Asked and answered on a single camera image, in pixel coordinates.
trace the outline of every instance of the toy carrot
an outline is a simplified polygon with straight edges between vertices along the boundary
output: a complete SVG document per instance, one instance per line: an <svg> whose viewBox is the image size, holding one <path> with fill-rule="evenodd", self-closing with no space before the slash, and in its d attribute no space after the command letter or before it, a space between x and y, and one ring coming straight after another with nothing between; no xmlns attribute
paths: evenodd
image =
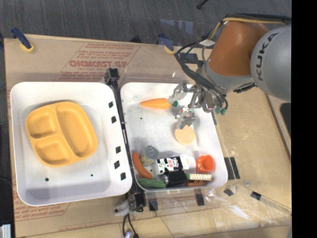
<svg viewBox="0 0 317 238"><path fill-rule="evenodd" d="M144 101L140 103L143 107L155 108L155 109L169 109L172 106L171 103L168 103L168 99L154 99L149 101Z"/></svg>

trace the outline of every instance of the white tray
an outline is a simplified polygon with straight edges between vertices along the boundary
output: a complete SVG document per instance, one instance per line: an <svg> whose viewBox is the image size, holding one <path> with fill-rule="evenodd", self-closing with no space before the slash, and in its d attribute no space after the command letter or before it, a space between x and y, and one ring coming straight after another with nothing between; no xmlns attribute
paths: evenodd
<svg viewBox="0 0 317 238"><path fill-rule="evenodd" d="M40 206L109 197L125 194L131 188L132 176L110 87L86 82L22 82L12 88L10 98L17 192L26 204ZM40 106L66 100L86 111L98 137L98 148L85 160L51 168L33 152L25 119Z"/></svg>
<svg viewBox="0 0 317 238"><path fill-rule="evenodd" d="M160 110L140 106L142 101L168 98L173 94L176 86L177 84L136 82L130 82L122 86L121 98L130 151L131 153L141 153L148 145L153 145L160 151L158 158L186 154L198 159L201 155L209 154L214 159L215 170L208 173L212 174L212 180L208 181L204 187L222 186L227 182L228 172L210 113L205 113L201 108L195 109L198 120L194 121L191 127L195 131L196 138L192 144L183 145L174 136L177 122L175 115L180 108L172 106L168 110ZM178 103L187 107L191 98L192 94L187 94ZM136 170L135 177L137 180L141 178ZM142 188L145 191L162 191L190 189L193 187Z"/></svg>

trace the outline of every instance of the black hole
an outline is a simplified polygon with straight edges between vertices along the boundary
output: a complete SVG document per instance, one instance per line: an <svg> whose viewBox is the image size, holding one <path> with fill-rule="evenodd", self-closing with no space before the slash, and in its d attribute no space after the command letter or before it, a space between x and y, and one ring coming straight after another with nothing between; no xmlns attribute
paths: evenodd
<svg viewBox="0 0 317 238"><path fill-rule="evenodd" d="M118 167L120 167L120 162L119 161L116 161L114 163L114 169L117 169Z"/></svg>
<svg viewBox="0 0 317 238"><path fill-rule="evenodd" d="M122 173L120 176L121 176L121 180L126 179L125 173Z"/></svg>

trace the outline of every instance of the sausage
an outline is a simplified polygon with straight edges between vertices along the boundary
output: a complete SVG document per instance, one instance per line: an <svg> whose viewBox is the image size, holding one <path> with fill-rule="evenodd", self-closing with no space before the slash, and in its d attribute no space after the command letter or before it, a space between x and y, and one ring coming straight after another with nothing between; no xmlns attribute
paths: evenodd
<svg viewBox="0 0 317 238"><path fill-rule="evenodd" d="M143 167L142 162L140 160L139 153L137 152L132 153L132 161L133 161L134 167L143 178L147 178L149 180L152 179L152 174Z"/></svg>

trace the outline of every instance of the carrot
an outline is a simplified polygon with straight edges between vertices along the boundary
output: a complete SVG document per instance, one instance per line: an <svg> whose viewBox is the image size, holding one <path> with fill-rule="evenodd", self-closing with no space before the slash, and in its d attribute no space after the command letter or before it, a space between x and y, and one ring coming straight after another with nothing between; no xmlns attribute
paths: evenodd
<svg viewBox="0 0 317 238"><path fill-rule="evenodd" d="M140 103L141 106L155 108L155 109L169 109L172 106L171 103L168 103L168 99L154 99L149 101L144 101Z"/></svg>
<svg viewBox="0 0 317 238"><path fill-rule="evenodd" d="M152 174L143 167L139 153L137 152L132 153L132 161L133 161L134 167L136 168L140 176L150 180L152 179Z"/></svg>

